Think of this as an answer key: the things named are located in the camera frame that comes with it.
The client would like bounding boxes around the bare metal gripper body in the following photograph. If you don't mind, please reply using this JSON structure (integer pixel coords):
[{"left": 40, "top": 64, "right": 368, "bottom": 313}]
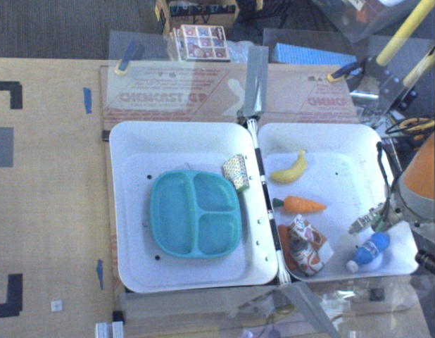
[{"left": 370, "top": 202, "right": 405, "bottom": 227}]

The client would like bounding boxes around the blue bottle with white cap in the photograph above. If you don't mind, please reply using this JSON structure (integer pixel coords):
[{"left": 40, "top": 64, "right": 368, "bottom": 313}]
[{"left": 346, "top": 232, "right": 391, "bottom": 274}]

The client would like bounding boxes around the white plastic tray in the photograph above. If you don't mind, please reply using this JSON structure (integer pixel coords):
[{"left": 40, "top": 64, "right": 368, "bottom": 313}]
[
  {"left": 108, "top": 120, "right": 279, "bottom": 294},
  {"left": 256, "top": 122, "right": 420, "bottom": 283}
]

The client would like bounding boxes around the white and brown carton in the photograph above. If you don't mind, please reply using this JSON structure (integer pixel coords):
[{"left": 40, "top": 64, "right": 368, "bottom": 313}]
[{"left": 286, "top": 213, "right": 335, "bottom": 277}]

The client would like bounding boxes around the orange carrot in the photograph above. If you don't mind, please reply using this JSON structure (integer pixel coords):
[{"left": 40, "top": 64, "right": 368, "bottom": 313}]
[{"left": 272, "top": 195, "right": 327, "bottom": 214}]

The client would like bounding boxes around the yellow banana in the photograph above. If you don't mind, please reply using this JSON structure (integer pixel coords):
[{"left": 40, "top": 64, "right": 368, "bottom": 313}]
[{"left": 270, "top": 149, "right": 309, "bottom": 184}]

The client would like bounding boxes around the small patterned carton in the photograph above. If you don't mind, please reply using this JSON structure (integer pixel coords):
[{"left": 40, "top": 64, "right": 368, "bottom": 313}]
[{"left": 222, "top": 154, "right": 251, "bottom": 194}]

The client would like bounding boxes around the light blue foam block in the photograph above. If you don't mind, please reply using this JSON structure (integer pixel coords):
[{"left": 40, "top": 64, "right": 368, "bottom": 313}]
[{"left": 272, "top": 42, "right": 358, "bottom": 68}]

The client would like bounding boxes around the blue divided plate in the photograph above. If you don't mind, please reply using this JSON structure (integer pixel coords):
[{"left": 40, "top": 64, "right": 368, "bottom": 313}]
[{"left": 149, "top": 169, "right": 244, "bottom": 259}]

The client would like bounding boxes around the brown cardboard board, red print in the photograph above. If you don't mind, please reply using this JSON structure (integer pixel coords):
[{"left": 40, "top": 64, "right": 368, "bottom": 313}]
[{"left": 99, "top": 61, "right": 432, "bottom": 338}]

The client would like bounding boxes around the box with picture tiles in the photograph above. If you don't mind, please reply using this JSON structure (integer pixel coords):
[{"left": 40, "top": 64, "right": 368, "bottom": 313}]
[{"left": 168, "top": 24, "right": 232, "bottom": 63}]

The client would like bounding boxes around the black cylinder on white bracket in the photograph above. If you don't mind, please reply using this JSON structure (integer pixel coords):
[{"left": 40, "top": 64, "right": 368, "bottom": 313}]
[{"left": 414, "top": 249, "right": 435, "bottom": 275}]

